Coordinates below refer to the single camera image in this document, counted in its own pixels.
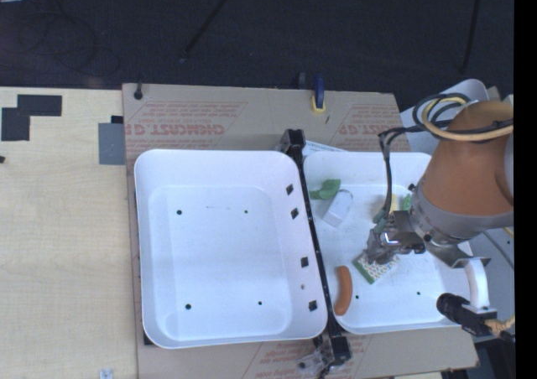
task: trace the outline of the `white tray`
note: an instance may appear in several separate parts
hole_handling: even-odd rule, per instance
[[[391,153],[393,192],[401,200],[417,184],[430,155]],[[340,179],[341,188],[353,194],[345,220],[334,227],[322,216],[329,200],[311,200],[315,229],[321,247],[332,302],[338,298],[336,268],[348,266],[353,293],[348,311],[336,319],[347,331],[364,335],[395,330],[460,326],[436,309],[445,292],[470,297],[464,269],[451,269],[428,252],[399,255],[399,262],[370,284],[352,265],[366,247],[373,217],[386,198],[386,168],[381,153],[315,152],[305,159],[309,191],[318,190],[326,179]],[[469,246],[461,246],[468,253]]]
[[[134,178],[143,327],[156,345],[322,332],[326,304],[290,157],[151,150],[139,156]]]

